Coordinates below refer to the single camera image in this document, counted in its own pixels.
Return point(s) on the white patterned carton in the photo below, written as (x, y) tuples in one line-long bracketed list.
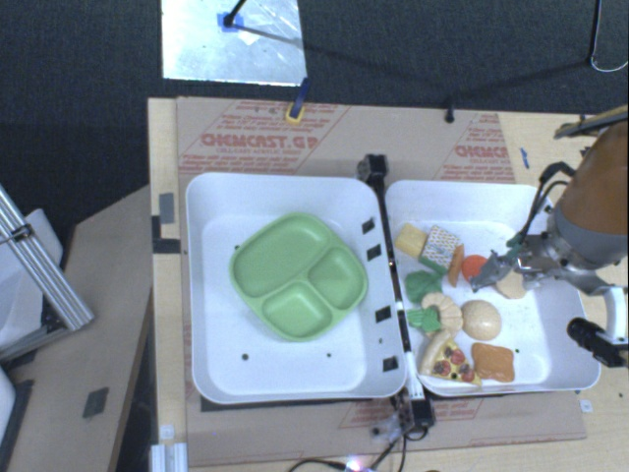
[(441, 245)]

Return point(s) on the orange-brown bread slice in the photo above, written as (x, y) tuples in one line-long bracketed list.
[(493, 362)]

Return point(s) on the yellow cheese block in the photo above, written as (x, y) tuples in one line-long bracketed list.
[(411, 239)]

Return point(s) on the beige croissant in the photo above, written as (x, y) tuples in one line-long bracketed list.
[(444, 310)]

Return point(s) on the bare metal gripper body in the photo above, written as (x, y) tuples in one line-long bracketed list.
[(550, 263)]

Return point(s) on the round beige bread bun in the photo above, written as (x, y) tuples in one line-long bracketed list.
[(481, 320)]

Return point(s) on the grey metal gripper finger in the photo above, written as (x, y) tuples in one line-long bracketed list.
[(484, 277), (502, 263)]

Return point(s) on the black cylinder on white bracket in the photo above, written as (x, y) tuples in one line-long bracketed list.
[(597, 339)]

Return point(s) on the green lettuce leaf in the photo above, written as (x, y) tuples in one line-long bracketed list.
[(417, 285)]

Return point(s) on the green divided plate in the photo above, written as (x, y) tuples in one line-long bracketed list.
[(290, 268)]

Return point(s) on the white plastic tray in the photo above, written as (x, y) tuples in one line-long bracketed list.
[(221, 362), (535, 342)]

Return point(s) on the thin black and white rod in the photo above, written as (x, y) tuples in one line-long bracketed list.
[(390, 258)]

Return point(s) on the brown cardboard board red print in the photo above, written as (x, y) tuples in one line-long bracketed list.
[(324, 140)]

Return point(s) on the beige round biscuit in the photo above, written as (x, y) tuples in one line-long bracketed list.
[(510, 289)]

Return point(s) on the orange tomato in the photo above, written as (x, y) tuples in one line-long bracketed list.
[(473, 266)]

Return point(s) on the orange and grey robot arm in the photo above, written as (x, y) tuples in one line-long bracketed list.
[(594, 190)]

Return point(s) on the pizza slice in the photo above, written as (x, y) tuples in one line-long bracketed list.
[(449, 359)]

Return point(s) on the orange biscuit slice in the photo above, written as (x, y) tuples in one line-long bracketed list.
[(456, 265)]

